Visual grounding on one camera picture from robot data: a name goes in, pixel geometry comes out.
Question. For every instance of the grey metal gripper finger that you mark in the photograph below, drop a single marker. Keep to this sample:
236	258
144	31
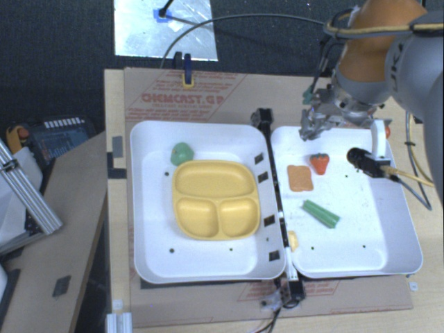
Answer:
317	128
304	128

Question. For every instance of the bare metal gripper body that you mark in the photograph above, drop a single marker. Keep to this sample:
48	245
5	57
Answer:
341	111

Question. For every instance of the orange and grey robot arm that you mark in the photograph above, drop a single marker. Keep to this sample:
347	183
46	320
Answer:
409	71

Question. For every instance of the red toy strawberry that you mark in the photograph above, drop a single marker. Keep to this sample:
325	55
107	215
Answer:
320	163

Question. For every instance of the orange biscuit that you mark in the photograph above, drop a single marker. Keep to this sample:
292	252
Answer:
300	178

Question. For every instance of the small red round toy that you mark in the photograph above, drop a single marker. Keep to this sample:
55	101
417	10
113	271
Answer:
388	132

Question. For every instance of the thin black and white rod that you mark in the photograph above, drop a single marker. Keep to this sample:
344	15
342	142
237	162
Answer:
276	189

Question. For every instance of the green toy celery stick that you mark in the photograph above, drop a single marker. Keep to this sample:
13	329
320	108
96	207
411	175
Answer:
320	214

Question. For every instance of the brown cardboard board red print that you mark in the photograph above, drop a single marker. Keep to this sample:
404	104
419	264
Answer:
215	95

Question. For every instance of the white plastic tray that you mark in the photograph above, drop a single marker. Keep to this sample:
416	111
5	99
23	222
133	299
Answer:
156	255
354	227

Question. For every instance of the small yellow toy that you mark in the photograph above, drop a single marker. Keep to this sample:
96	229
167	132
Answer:
293	240

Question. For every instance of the yellow divided plate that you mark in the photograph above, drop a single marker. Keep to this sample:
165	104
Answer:
215	200

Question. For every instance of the green toy bell pepper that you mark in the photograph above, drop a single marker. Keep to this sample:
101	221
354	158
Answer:
181	154

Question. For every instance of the black cylinder on white bracket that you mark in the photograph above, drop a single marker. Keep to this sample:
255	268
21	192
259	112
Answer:
367	161

